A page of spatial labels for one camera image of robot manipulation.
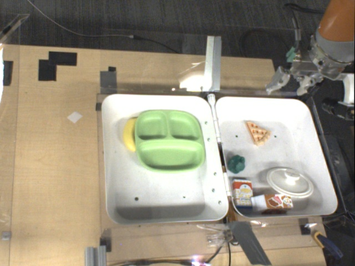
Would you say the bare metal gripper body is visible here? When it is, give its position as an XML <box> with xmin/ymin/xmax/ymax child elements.
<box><xmin>288</xmin><ymin>52</ymin><xmax>347</xmax><ymax>80</ymax></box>

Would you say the white plastic tray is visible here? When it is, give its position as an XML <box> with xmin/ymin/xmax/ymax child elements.
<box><xmin>100</xmin><ymin>93</ymin><xmax>230</xmax><ymax>225</ymax></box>
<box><xmin>215</xmin><ymin>96</ymin><xmax>339</xmax><ymax>219</ymax></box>

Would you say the orange pizza slice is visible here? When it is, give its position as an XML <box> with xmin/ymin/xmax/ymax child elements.
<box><xmin>245</xmin><ymin>120</ymin><xmax>272</xmax><ymax>147</ymax></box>

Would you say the thin black and white rod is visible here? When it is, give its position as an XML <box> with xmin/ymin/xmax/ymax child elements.
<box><xmin>207</xmin><ymin>93</ymin><xmax>232</xmax><ymax>202</ymax></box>

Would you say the green broccoli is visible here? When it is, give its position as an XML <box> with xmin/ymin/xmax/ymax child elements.
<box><xmin>227</xmin><ymin>154</ymin><xmax>246</xmax><ymax>175</ymax></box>

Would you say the white bowl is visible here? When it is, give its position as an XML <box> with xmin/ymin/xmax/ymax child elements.
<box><xmin>266</xmin><ymin>166</ymin><xmax>315</xmax><ymax>200</ymax></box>

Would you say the red and white carton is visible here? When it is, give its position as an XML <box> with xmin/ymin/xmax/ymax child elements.
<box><xmin>231</xmin><ymin>178</ymin><xmax>254</xmax><ymax>209</ymax></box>

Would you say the brown and white packet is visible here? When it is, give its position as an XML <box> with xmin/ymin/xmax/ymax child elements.
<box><xmin>250</xmin><ymin>193</ymin><xmax>294</xmax><ymax>213</ymax></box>

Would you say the green divided plate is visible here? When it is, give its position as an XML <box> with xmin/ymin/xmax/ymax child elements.
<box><xmin>134</xmin><ymin>109</ymin><xmax>207</xmax><ymax>174</ymax></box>

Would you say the yellow banana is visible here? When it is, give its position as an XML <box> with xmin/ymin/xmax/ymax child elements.
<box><xmin>123</xmin><ymin>117</ymin><xmax>138</xmax><ymax>153</ymax></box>

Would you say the pale wood board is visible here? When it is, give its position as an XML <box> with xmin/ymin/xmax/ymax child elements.
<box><xmin>0</xmin><ymin>44</ymin><xmax>329</xmax><ymax>266</ymax></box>

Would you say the black cylinder on white bracket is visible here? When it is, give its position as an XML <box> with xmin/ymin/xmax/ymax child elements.
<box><xmin>321</xmin><ymin>73</ymin><xmax>355</xmax><ymax>122</ymax></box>

